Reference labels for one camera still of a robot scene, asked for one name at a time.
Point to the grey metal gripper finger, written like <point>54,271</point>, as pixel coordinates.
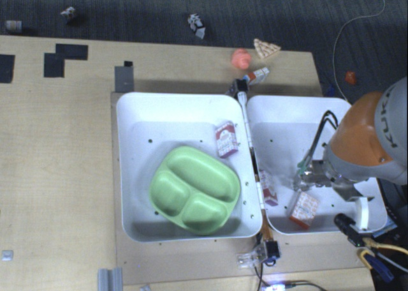
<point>299,185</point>
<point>314,182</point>

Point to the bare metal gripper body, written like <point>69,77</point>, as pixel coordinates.
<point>322,171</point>

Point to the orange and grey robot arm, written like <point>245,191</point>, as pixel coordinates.
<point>363,130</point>

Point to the orange and white carton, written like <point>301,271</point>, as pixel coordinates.
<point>304,210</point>

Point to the red and white carton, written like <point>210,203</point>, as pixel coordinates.
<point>227,139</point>
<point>268,189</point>
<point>257,76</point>

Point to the white plastic tray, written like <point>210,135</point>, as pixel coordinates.
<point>137,171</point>
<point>287,136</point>

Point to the thin black and white rod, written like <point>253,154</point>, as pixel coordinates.
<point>246,117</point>

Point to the small red toy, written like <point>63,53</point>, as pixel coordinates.
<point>351,78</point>

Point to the green divided plate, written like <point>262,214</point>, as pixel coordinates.
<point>194,187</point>

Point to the beige pizza slice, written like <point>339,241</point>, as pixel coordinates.
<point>264,48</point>

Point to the pink toy doughnut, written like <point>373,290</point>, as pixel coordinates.
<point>240,59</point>

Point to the black and white carton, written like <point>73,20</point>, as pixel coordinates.
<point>197,25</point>

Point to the black cylinder on white bracket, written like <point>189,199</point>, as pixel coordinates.
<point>349,224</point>

